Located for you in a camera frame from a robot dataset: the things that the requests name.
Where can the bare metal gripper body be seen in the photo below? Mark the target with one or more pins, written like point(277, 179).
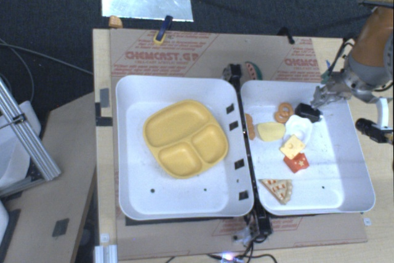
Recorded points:
point(344, 87)

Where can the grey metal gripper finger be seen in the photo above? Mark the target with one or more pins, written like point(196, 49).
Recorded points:
point(315, 97)
point(324, 100)

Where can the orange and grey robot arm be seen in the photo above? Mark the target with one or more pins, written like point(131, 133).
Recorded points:
point(374, 40)

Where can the black box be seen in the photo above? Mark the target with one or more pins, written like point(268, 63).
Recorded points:
point(304, 112)

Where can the white toy fried egg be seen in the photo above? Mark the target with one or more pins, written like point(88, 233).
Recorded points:
point(298, 126)

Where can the orange toy pretzel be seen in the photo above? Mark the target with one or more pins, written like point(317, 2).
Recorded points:
point(280, 116)

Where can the yellow toy cheese block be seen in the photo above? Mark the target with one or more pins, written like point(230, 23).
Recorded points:
point(292, 147)

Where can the pale yellow toy potato slice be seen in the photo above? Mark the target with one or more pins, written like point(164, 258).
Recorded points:
point(271, 131)

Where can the toy watermelon slice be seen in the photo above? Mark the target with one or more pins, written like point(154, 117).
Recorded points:
point(254, 71)

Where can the red cube with yellow star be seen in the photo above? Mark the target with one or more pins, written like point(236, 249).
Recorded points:
point(298, 164)

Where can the white plastic tray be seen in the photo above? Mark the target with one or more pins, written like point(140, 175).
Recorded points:
point(338, 169)
point(138, 194)

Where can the orange toy croissant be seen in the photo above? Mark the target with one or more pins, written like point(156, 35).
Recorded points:
point(250, 129)

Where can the thin black and white rod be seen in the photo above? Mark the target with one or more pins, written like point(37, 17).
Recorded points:
point(250, 157)

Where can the toy pizza slice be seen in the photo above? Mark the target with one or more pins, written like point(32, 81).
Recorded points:
point(278, 189)

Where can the brown cardboard board red print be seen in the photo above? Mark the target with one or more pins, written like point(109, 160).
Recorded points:
point(197, 52)

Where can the yellow divided plate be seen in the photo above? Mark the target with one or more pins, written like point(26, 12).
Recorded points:
point(184, 135)

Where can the orange toy biscuit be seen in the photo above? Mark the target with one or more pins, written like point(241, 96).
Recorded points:
point(115, 22)

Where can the black cylinder on white bracket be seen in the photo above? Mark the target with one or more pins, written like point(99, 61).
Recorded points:
point(371, 127)

